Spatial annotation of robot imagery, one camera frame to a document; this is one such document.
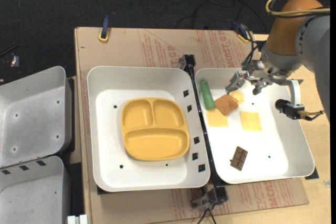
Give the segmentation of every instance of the white tray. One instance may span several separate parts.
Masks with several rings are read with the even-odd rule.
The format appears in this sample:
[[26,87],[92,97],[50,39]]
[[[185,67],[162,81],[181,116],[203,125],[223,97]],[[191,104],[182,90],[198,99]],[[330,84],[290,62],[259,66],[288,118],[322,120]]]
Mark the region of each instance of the white tray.
[[[206,80],[214,100],[225,92],[225,86],[236,68],[201,69],[195,75],[202,114],[205,120],[211,151],[219,177],[230,184],[308,176],[314,171],[314,160],[299,120],[280,114],[275,108],[278,99],[290,100],[285,86],[273,84],[253,95],[248,81],[238,90],[245,102],[228,117],[228,127],[211,127],[199,83]],[[244,131],[240,111],[259,113],[262,131]],[[236,147],[247,150],[243,169],[230,166]]]
[[[93,175],[101,189],[114,192],[194,188],[208,182],[207,151],[192,82],[186,72],[177,68],[100,66],[88,74],[88,91]],[[181,106],[190,133],[185,155],[169,161],[144,162],[126,153],[121,110],[126,102],[144,97],[167,98]]]
[[65,150],[71,142],[71,89],[63,67],[0,87],[0,168]]
[[0,224],[65,223],[70,179],[52,156],[0,169]]

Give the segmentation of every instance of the cardboard sheet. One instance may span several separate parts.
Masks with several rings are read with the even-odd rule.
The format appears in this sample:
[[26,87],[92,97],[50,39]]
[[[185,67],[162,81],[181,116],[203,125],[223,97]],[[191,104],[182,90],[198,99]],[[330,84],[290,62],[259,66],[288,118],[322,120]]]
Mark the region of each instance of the cardboard sheet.
[[[95,66],[176,67],[183,54],[193,54],[196,68],[240,67],[250,52],[233,31],[111,28],[107,43],[98,40],[100,28],[75,29],[77,71],[81,85],[82,117],[89,194],[86,209],[93,224],[158,223],[199,218],[191,201],[201,197],[199,189],[171,189],[98,194],[92,172],[87,74]],[[213,214],[224,215],[309,203],[302,180],[229,185],[229,201],[216,206]]]

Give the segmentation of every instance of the black hole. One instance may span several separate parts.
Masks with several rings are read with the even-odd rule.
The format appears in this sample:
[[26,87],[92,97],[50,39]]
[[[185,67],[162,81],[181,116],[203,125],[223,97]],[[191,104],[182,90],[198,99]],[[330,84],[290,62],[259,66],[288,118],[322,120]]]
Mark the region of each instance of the black hole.
[[194,144],[199,143],[199,139],[200,139],[199,137],[195,137],[195,138],[194,138]]
[[193,153],[193,161],[198,159],[198,153]]
[[23,171],[29,170],[29,168],[26,165],[19,166]]
[[9,175],[10,174],[10,171],[8,171],[8,170],[3,170],[1,172],[3,172],[5,175]]
[[201,164],[198,166],[198,172],[203,172],[205,171],[205,164]]
[[46,166],[46,163],[43,162],[43,161],[37,161],[37,164],[38,164],[39,166]]

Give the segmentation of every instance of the cardboard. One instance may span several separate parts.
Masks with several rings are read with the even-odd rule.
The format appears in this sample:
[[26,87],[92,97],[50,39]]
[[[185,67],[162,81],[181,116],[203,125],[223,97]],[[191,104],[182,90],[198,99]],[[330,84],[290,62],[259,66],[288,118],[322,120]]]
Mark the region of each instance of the cardboard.
[[[103,65],[176,67],[183,54],[195,55],[196,70],[200,68],[240,67],[240,63],[250,52],[250,43],[246,44],[240,41],[234,31],[126,28],[110,28],[109,40],[102,43],[98,40],[99,30],[100,28],[89,27],[75,29],[78,95],[79,99],[82,100],[79,113],[83,187],[85,210],[89,217],[89,223],[142,224],[173,220],[182,220],[181,223],[192,223],[189,219],[199,218],[202,215],[202,212],[195,211],[191,207],[191,201],[200,198],[202,195],[199,189],[99,194],[92,174],[86,77],[91,68]],[[326,128],[322,131],[323,134],[327,134]],[[229,201],[216,206],[213,215],[221,215],[219,219],[229,219],[224,216],[238,212],[307,205],[309,200],[304,184],[306,184],[304,179],[297,178],[229,185],[226,187]],[[323,219],[325,220],[323,223],[328,223],[331,215],[330,209],[328,209],[329,204],[330,200],[328,199],[325,199],[323,204],[317,205],[316,202],[314,203],[314,208],[319,208],[320,212],[325,212],[323,208],[327,208],[327,214],[324,217],[313,214],[310,207],[303,207],[303,215],[299,214],[299,219],[302,218],[304,223],[314,218],[321,221]],[[295,216],[293,210],[286,210],[290,214],[284,214],[281,211],[283,218],[279,218],[278,213],[272,211],[268,213],[271,217],[259,217],[257,222],[283,223],[288,217]],[[243,219],[242,222],[244,223],[254,223],[251,217],[246,215],[237,218]],[[299,223],[291,220],[288,219],[288,222]]]

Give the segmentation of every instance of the green cylinder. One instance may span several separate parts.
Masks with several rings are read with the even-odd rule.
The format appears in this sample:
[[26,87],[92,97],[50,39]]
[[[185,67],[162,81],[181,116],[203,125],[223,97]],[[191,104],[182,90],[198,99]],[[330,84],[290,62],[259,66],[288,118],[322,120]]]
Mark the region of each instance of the green cylinder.
[[205,109],[206,110],[214,109],[216,107],[216,105],[215,105],[214,99],[211,95],[208,82],[203,80],[203,81],[200,82],[200,85],[201,85],[201,91],[202,91],[203,100],[204,100],[204,104],[205,104]]

